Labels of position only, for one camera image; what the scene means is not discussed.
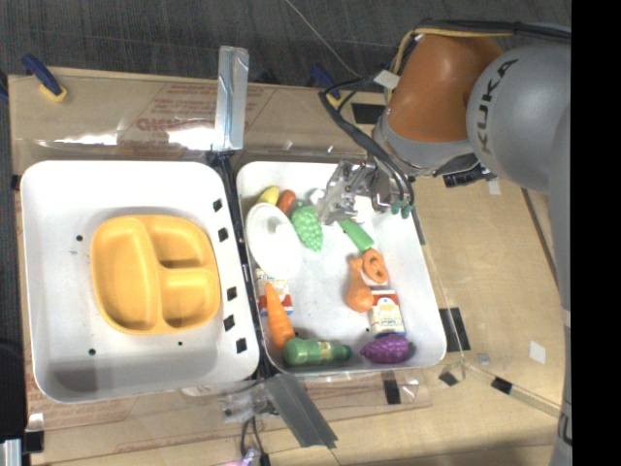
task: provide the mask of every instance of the white plastic tray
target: white plastic tray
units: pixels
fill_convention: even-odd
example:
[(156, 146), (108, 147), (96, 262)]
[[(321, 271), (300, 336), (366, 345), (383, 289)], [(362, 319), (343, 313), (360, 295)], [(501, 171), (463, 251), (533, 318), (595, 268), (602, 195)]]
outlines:
[[(325, 188), (335, 169), (335, 164), (251, 162), (240, 170), (237, 177), (242, 215), (247, 215), (269, 186), (291, 189), (303, 198), (317, 188)], [(320, 252), (303, 248), (302, 267), (289, 279), (293, 303), (290, 319), (301, 338), (348, 344), (353, 356), (336, 367), (287, 367), (281, 350), (271, 343), (268, 322), (263, 317), (267, 353), (281, 371), (314, 374), (335, 370), (420, 368), (432, 366), (444, 357), (446, 337), (413, 219), (374, 213), (363, 227), (384, 257), (391, 278), (390, 286), (396, 290), (401, 302), (407, 337), (416, 347), (414, 356), (401, 364), (386, 365), (374, 364), (359, 354), (372, 339), (367, 331), (368, 315), (352, 311), (344, 298), (349, 287), (347, 259), (360, 252), (335, 223), (323, 226), (324, 245)]]
[[(79, 402), (240, 382), (256, 369), (244, 273), (213, 169), (196, 162), (46, 161), (24, 173), (21, 197), (34, 376), (48, 397)], [(222, 290), (209, 323), (141, 336), (116, 331), (101, 317), (90, 277), (92, 234), (105, 220), (129, 214), (185, 217), (207, 232)]]

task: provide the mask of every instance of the purple grapes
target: purple grapes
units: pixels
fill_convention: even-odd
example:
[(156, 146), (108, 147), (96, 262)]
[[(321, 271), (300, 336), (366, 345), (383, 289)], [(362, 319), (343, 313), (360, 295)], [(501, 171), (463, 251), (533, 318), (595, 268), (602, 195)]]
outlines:
[(408, 360), (412, 348), (406, 337), (392, 334), (372, 340), (360, 353), (379, 364), (395, 364)]

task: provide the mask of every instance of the orange ring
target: orange ring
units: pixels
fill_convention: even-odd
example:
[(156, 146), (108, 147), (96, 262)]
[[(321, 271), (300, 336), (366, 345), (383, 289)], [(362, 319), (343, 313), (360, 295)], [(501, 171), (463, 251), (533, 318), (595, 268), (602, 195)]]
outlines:
[(362, 261), (362, 269), (370, 280), (376, 283), (388, 281), (388, 270), (381, 253), (375, 249), (367, 249), (362, 254)]

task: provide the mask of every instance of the yellow divided plate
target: yellow divided plate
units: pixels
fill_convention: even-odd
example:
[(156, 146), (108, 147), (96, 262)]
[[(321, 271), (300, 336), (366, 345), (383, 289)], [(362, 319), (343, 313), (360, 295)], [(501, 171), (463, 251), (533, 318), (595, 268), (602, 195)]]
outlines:
[(220, 306), (212, 243), (200, 226), (182, 217), (108, 219), (93, 235), (91, 273), (103, 318), (123, 333), (195, 328)]

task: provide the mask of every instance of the dark floor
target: dark floor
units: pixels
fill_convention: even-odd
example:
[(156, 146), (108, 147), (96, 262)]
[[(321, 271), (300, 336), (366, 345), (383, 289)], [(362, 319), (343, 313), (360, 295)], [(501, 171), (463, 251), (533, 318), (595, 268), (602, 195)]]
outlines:
[[(212, 78), (230, 45), (249, 50), (252, 80), (271, 69), (304, 85), (317, 62), (337, 81), (374, 72), (424, 17), (572, 25), (572, 0), (288, 1), (304, 18), (285, 0), (0, 0), (0, 69), (22, 74), (29, 51), (54, 66)], [(21, 352), (9, 141), (0, 104), (0, 423), (20, 398), (3, 391)]]

